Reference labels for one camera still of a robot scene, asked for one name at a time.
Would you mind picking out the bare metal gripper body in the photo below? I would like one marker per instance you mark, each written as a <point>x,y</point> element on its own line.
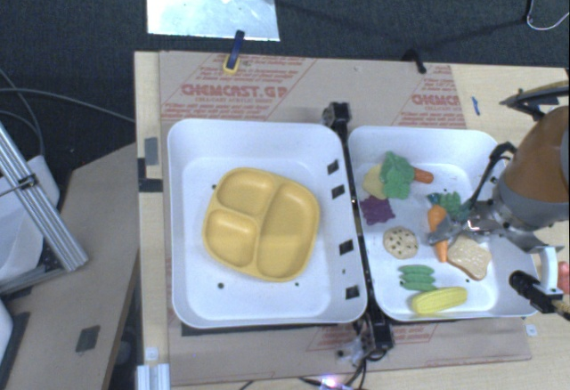
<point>492,225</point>

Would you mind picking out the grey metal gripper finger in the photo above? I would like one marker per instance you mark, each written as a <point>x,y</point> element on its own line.
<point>462,230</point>
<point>438,233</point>

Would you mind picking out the orange carrot with green top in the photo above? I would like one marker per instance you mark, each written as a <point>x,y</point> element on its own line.
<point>436,213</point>

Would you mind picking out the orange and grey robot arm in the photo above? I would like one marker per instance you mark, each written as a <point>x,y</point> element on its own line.
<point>541,165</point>

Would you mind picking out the brown bread slice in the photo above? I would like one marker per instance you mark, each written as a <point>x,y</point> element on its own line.
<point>469,258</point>

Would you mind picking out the tan chocolate chip biscuit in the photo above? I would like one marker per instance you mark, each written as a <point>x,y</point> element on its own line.
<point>400,242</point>

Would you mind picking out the green pea pods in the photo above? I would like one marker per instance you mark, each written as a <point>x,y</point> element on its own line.
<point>416,278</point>

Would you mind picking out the small orange carrot piece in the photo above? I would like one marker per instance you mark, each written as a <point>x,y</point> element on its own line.
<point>424,176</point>

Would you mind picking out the purple grapes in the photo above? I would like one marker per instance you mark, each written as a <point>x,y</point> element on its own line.
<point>376,210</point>

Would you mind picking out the yellow corn cob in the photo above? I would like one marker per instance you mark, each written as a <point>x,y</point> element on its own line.
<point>438,300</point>

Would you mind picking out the green leafy vegetable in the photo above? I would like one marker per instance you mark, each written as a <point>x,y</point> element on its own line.
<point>396,176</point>

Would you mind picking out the yellow toy fruit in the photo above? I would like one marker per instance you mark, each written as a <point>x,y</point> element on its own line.
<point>372,184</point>

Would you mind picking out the white plastic tray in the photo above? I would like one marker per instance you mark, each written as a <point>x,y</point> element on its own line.
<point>196,148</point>
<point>445,148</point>

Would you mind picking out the thin black rod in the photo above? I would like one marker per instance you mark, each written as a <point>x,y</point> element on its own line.
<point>356,210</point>

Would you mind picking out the pink sausage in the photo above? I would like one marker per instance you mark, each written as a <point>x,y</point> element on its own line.
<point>564,274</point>

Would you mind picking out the yellow divided plate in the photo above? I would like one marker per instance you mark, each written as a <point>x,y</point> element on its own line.
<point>267,223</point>

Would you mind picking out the brown cardboard board, red print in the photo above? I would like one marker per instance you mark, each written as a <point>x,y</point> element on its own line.
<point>276,85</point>

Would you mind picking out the black cylinder on white bracket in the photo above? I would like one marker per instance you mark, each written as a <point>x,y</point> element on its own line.
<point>532,288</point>

